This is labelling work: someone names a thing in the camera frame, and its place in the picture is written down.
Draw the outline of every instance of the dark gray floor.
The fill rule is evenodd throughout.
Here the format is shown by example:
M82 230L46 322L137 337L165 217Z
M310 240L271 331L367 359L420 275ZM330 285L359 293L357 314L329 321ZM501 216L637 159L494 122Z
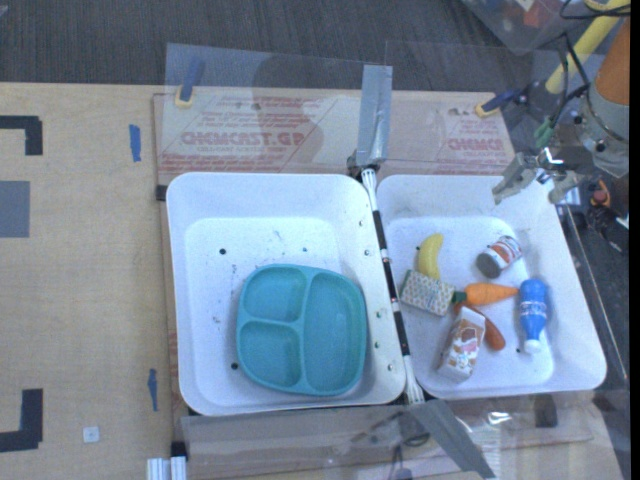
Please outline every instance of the dark gray floor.
M368 62L384 61L387 41L502 46L460 0L0 0L2 5L8 12L0 17L0 81L162 84L168 43ZM607 311L599 330L619 345L609 351L619 361L604 388L624 393L629 257L592 229L579 234L580 241L569 240L572 251L579 259L584 247L597 281L594 286L583 264L585 291L597 287ZM620 432L628 435L627 428L615 429ZM621 455L625 469L628 456Z

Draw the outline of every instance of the yellow tube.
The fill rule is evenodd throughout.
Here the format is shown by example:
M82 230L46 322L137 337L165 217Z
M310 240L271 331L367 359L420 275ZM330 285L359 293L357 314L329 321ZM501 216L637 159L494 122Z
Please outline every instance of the yellow tube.
M629 3L631 3L631 0L609 0L607 6L620 7L623 5L628 5ZM618 23L619 19L620 18L611 16L600 16L598 18L594 18L593 23L589 25L589 28L585 30L584 34L582 34L578 42L573 47L580 62L584 62L589 57L589 55L594 52L598 45L602 41L604 41L609 32L611 32L616 23ZM574 64L571 55L567 55L567 66L568 76L569 78L571 78L573 75L575 75L578 69ZM563 88L563 73L564 69L562 65L560 65L547 79L545 88L548 92L550 92L551 94L560 94Z

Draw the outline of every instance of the gray square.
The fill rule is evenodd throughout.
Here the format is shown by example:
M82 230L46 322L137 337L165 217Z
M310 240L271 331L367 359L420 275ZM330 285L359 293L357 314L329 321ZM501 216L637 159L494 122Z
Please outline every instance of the gray square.
M28 181L0 181L0 238L29 237Z

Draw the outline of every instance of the white tray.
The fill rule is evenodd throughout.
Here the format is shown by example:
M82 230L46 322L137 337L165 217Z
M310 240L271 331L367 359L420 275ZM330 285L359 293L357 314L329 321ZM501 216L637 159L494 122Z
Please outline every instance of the white tray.
M380 182L378 205L391 258L400 282L416 268L416 247L432 233L445 236L439 254L443 281L462 290L487 281L475 258L501 235L522 245L524 256L492 282L520 286L540 277L549 287L550 316L543 331L543 350L523 351L517 298L494 304L487 316L506 339L494 352L483 346L468 380L455 383L436 372L453 322L402 304L402 312L419 384L444 399L499 397L543 392L589 390L606 375L606 360L568 250L555 207L547 191L532 183L521 193L495 205L491 193L501 177L390 176Z
M385 404L405 370L367 193L340 175L188 173L167 191L179 384L208 416ZM244 280L293 263L349 277L363 291L364 373L347 393L316 397L263 387L237 368L235 327Z

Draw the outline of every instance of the white bottle cap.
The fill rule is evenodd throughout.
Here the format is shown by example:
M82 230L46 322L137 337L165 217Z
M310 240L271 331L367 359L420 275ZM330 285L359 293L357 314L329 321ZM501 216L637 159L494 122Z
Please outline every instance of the white bottle cap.
M537 354L542 350L542 343L538 340L527 340L524 342L524 351L527 354Z

